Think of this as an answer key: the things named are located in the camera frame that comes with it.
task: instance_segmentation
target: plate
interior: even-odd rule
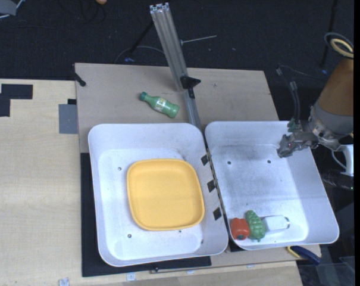
[[[133,163],[127,172],[127,195],[134,221],[145,230],[190,228],[204,218],[197,173],[184,160],[149,159]]]

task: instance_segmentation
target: tray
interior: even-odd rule
[[[204,218],[197,173],[184,160],[133,163],[127,172],[127,193],[132,217],[145,230],[190,228]]]
[[[260,242],[234,240],[245,250],[329,244],[339,236],[311,150],[277,155],[282,135],[289,134],[287,123],[212,122],[205,129],[228,222],[253,210],[259,217],[283,215],[290,223]]]
[[[200,130],[187,123],[101,124],[88,136],[98,249],[111,266],[222,253],[228,233]],[[132,217],[127,171],[140,160],[172,158],[188,162],[199,179],[205,214],[199,224],[170,231],[147,231]]]

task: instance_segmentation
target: green bottle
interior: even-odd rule
[[[165,98],[151,97],[146,92],[140,94],[140,100],[147,102],[154,110],[164,113],[171,118],[174,118],[180,109],[178,105],[172,104]]]

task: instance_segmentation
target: green toy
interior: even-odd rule
[[[253,210],[248,210],[246,212],[246,221],[250,228],[249,238],[260,242],[265,236],[265,225],[263,221]]]

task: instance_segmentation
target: dark blue handle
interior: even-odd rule
[[[321,263],[321,259],[316,254],[306,248],[303,248],[299,245],[293,245],[291,246],[291,249],[292,251],[300,255],[300,257],[309,260],[313,265],[319,265]]]

